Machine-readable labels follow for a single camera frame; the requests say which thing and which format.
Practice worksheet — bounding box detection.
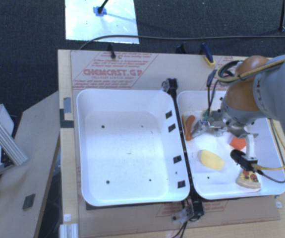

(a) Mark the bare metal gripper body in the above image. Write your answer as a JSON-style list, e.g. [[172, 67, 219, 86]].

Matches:
[[200, 110, 259, 138]]

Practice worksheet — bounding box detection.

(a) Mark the orange sausage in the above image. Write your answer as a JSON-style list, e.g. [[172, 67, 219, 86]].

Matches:
[[183, 115, 196, 141]]

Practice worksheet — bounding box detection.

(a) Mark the thin black and white rod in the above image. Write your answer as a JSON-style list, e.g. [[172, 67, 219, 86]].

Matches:
[[171, 90, 196, 201]]

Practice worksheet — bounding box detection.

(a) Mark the orange wedge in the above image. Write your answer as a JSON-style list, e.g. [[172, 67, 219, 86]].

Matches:
[[229, 136, 247, 151]]

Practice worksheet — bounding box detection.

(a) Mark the yellow bread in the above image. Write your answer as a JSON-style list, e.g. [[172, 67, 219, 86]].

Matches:
[[197, 149, 226, 172]]

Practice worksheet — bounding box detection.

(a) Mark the white plastic tray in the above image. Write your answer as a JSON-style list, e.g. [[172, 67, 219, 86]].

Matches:
[[176, 90, 285, 201], [76, 88, 191, 207]]

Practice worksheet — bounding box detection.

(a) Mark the pizza slice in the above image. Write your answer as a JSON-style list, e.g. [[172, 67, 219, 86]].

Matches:
[[235, 169, 262, 189]]

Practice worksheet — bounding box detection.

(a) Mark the brown cardboard board red print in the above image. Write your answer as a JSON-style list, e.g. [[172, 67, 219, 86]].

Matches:
[[70, 49, 281, 234]]

